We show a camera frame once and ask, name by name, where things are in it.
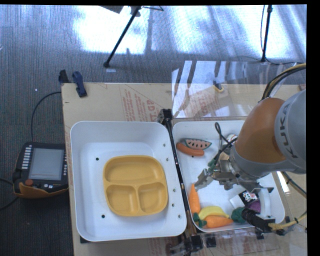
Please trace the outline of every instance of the hot dog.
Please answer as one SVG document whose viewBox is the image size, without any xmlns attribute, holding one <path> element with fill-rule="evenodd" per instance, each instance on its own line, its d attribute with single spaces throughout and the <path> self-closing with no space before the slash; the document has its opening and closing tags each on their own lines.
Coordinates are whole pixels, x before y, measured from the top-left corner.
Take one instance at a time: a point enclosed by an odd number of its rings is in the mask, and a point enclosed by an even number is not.
<svg viewBox="0 0 320 256">
<path fill-rule="evenodd" d="M 185 153 L 190 156 L 195 156 L 195 157 L 202 157 L 205 152 L 202 149 L 193 149 L 190 147 L 187 147 L 186 145 L 182 144 L 181 142 L 178 142 L 175 145 L 176 149 L 181 151 L 182 153 Z"/>
</svg>

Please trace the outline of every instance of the toy carrot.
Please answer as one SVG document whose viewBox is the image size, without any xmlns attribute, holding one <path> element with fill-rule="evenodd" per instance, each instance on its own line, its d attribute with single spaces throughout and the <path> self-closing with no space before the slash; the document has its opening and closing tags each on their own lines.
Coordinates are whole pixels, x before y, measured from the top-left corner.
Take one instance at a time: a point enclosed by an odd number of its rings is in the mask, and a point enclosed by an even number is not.
<svg viewBox="0 0 320 256">
<path fill-rule="evenodd" d="M 190 205 L 190 211 L 192 216 L 194 213 L 199 213 L 201 206 L 200 206 L 200 200 L 199 200 L 199 195 L 196 191 L 195 184 L 192 183 L 191 189 L 189 192 L 189 205 Z"/>
<path fill-rule="evenodd" d="M 227 218 L 224 216 L 215 216 L 215 215 L 209 215 L 204 220 L 206 221 L 205 228 L 218 228 L 218 227 L 229 225 L 234 222 L 230 218 Z"/>
</svg>

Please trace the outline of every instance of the black stand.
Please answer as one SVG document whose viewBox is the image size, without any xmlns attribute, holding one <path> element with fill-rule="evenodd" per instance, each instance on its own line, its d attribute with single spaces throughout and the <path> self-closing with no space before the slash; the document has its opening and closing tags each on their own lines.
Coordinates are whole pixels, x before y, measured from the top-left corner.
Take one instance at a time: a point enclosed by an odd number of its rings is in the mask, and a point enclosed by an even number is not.
<svg viewBox="0 0 320 256">
<path fill-rule="evenodd" d="M 260 60 L 261 62 L 265 62 L 266 61 L 266 49 L 267 49 L 267 40 L 268 40 L 268 32 L 269 32 L 269 23 L 270 23 L 271 12 L 272 12 L 272 4 L 268 4 L 268 9 L 267 9 L 268 15 L 266 17 L 264 45 L 263 45 L 263 50 L 262 50 L 262 59 Z"/>
<path fill-rule="evenodd" d="M 129 29 L 131 23 L 134 21 L 135 17 L 137 16 L 137 13 L 139 12 L 139 10 L 140 10 L 141 8 L 142 8 L 142 5 L 137 5 L 137 7 L 135 8 L 135 10 L 134 10 L 134 12 L 133 12 L 133 14 L 132 14 L 132 16 L 131 16 L 128 24 L 127 24 L 126 27 L 124 28 L 124 30 L 123 30 L 123 32 L 122 32 L 122 34 L 121 34 L 118 42 L 116 43 L 116 45 L 115 45 L 114 48 L 113 48 L 113 50 L 112 50 L 109 58 L 108 58 L 108 59 L 106 60 L 106 62 L 103 64 L 103 66 L 104 66 L 105 68 L 108 68 L 108 67 L 110 66 L 110 65 L 109 65 L 109 62 L 111 61 L 112 57 L 114 56 L 114 54 L 115 54 L 118 46 L 120 45 L 122 39 L 124 38 L 125 34 L 127 33 L 127 30 Z"/>
</svg>

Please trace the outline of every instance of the yellow banana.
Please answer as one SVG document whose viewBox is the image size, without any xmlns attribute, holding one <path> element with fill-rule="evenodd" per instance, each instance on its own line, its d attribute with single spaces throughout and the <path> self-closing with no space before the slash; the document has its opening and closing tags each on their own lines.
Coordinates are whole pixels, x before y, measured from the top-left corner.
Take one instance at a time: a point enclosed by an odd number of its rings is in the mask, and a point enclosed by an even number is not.
<svg viewBox="0 0 320 256">
<path fill-rule="evenodd" d="M 226 218 L 229 218 L 229 215 L 226 214 L 220 206 L 206 206 L 199 212 L 200 220 L 204 220 L 209 215 L 225 216 Z"/>
</svg>

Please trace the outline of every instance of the toy watermelon slice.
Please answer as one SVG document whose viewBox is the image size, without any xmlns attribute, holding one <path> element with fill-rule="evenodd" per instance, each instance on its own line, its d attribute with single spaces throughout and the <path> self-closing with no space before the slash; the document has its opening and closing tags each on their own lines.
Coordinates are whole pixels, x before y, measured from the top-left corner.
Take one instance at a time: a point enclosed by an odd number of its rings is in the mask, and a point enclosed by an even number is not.
<svg viewBox="0 0 320 256">
<path fill-rule="evenodd" d="M 198 138 L 185 138 L 184 143 L 188 148 L 194 150 L 205 150 L 211 146 L 211 142 Z"/>
</svg>

